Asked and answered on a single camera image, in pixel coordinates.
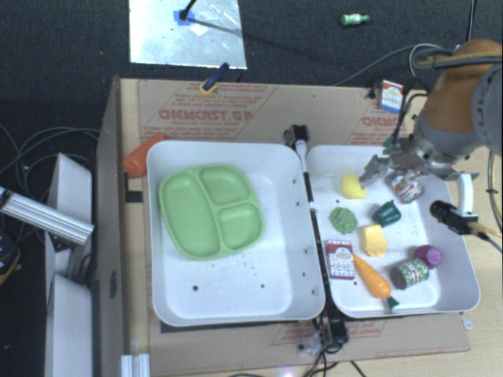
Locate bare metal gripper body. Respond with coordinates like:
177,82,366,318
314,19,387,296
386,136,479,181

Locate yellow toy lemon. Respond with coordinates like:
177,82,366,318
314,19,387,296
340,174,368,199

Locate dark green toy pepper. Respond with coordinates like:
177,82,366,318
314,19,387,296
372,199,402,228

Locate red and white can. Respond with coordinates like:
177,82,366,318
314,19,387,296
391,174,424,204

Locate green toy grapes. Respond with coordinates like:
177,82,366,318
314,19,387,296
329,207,359,236

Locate yellow toy corn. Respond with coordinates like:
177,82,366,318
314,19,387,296
361,224,388,258

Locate thin black and white rod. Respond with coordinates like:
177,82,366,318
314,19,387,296
296,141,336,322

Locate blue and orange carton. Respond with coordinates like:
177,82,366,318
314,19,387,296
378,79,406,113

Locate red and white carton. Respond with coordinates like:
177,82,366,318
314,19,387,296
325,239,356,280

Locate purple toy eggplant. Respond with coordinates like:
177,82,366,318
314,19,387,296
414,244,442,270

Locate orange toy carrot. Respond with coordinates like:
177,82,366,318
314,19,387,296
352,253,400,312

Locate green labelled can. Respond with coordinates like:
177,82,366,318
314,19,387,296
390,258,430,291

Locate white plastic tray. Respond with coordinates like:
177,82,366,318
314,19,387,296
146,140,326,328
305,144,482,319

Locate green plastic bottle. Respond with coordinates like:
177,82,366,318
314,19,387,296
340,13,371,26

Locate brown cardboard board red print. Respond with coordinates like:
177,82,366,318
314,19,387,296
96,77,472,377

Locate green divided plate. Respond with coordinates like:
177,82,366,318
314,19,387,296
158,163,265,261

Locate orange toy bottle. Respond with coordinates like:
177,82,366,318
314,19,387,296
123,134,169,178

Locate black cylinder on white bracket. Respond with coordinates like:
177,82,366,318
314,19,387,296
429,173,479,236

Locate black block with thin wires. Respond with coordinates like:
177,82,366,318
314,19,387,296
327,308,349,346
283,124,311,147

